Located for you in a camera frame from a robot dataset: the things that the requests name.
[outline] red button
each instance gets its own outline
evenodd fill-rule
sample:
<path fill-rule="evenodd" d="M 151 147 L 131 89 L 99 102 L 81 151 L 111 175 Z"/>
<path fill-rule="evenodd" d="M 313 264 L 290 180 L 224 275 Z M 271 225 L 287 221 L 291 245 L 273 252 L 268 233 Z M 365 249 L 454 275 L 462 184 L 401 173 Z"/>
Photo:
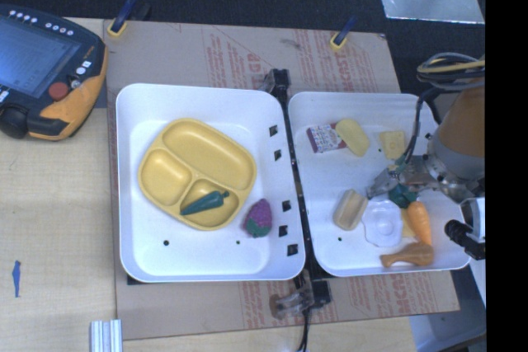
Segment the red button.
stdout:
<path fill-rule="evenodd" d="M 48 93 L 54 101 L 61 101 L 68 95 L 69 88 L 64 82 L 54 82 L 49 86 Z"/>

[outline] yellow plate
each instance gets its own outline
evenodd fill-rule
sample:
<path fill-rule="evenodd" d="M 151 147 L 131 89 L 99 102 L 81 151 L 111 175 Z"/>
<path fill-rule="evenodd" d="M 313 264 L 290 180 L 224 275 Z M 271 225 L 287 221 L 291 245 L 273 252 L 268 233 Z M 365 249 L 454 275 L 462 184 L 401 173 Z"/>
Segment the yellow plate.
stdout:
<path fill-rule="evenodd" d="M 236 216 L 257 177 L 251 153 L 217 129 L 194 119 L 168 124 L 139 165 L 142 192 L 166 213 L 201 230 L 226 226 Z M 215 209 L 182 216 L 181 209 L 214 190 L 229 192 Z"/>

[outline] green eggplant stem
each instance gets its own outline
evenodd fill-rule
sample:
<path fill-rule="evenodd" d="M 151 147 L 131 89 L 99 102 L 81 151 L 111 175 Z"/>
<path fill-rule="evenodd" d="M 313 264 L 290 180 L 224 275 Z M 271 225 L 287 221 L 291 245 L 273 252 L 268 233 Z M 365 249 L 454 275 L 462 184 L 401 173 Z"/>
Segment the green eggplant stem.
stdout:
<path fill-rule="evenodd" d="M 224 198 L 229 196 L 229 192 L 225 191 L 223 194 L 219 190 L 214 190 L 207 195 L 197 199 L 196 201 L 187 205 L 180 215 L 187 216 L 188 214 L 199 213 L 209 209 L 216 209 L 224 205 Z"/>

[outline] cardboard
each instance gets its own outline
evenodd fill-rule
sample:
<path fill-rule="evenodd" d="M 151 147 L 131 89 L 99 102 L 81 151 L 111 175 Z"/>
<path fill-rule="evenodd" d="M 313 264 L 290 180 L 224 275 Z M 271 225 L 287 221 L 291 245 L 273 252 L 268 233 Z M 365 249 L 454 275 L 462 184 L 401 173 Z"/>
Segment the cardboard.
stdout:
<path fill-rule="evenodd" d="M 105 21 L 105 29 L 110 21 Z M 291 94 L 399 92 L 383 35 L 350 33 L 337 52 L 331 31 L 159 22 L 128 23 L 120 38 L 105 32 L 106 79 L 114 224 L 115 289 L 123 339 L 143 339 L 303 324 L 278 320 L 270 296 L 287 296 L 293 281 L 139 284 L 124 272 L 119 253 L 116 96 L 134 82 L 253 88 L 273 68 L 289 69 Z M 332 301 L 313 324 L 409 316 L 460 309 L 449 271 L 331 278 Z"/>

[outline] orange toy carrot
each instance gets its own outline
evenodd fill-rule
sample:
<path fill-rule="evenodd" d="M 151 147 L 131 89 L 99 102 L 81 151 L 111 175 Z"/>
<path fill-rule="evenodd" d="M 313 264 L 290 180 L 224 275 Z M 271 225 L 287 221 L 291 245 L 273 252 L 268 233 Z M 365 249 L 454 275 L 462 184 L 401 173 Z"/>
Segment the orange toy carrot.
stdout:
<path fill-rule="evenodd" d="M 432 245 L 429 213 L 422 201 L 413 201 L 407 207 L 407 215 L 416 236 L 427 245 Z"/>

